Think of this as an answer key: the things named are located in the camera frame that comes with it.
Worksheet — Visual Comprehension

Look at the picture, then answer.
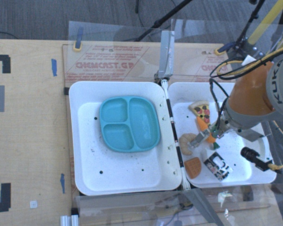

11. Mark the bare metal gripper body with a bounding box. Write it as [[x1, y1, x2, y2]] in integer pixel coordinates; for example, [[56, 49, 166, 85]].
[[197, 116, 234, 143]]

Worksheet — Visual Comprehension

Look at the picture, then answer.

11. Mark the tan toy croissant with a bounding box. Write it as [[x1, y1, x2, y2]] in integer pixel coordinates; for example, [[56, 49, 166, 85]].
[[178, 133, 197, 156]]

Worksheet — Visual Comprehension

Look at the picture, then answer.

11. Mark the orange toy carrot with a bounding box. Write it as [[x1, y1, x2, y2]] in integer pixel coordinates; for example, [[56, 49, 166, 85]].
[[196, 116, 221, 150]]

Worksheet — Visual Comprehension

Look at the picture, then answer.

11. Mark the orange toy waffle biscuit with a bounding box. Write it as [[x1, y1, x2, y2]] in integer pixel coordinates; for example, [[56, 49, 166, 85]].
[[183, 157, 202, 180]]

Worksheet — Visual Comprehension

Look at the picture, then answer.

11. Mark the toy pizza slice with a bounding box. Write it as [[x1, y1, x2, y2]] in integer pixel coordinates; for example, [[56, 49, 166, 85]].
[[188, 100, 211, 125]]

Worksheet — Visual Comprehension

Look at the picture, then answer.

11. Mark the black and white carton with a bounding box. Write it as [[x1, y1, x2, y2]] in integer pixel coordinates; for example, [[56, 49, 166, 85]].
[[203, 151, 233, 182]]

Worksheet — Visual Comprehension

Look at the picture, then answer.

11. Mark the white plastic tray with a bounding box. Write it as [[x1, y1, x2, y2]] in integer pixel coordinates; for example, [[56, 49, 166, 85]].
[[167, 81, 277, 189], [68, 81, 183, 196]]

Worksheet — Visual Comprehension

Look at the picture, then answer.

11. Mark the blue divided plate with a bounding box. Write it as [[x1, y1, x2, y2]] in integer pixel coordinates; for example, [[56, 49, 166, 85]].
[[99, 96, 161, 153]]

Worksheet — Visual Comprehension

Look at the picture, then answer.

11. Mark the brown cardboard board red print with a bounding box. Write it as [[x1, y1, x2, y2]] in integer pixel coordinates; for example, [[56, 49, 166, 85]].
[[62, 41, 275, 213]]

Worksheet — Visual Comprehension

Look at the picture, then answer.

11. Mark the black cylinder on white bracket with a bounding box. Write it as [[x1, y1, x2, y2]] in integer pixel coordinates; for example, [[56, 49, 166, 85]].
[[240, 135, 274, 172]]

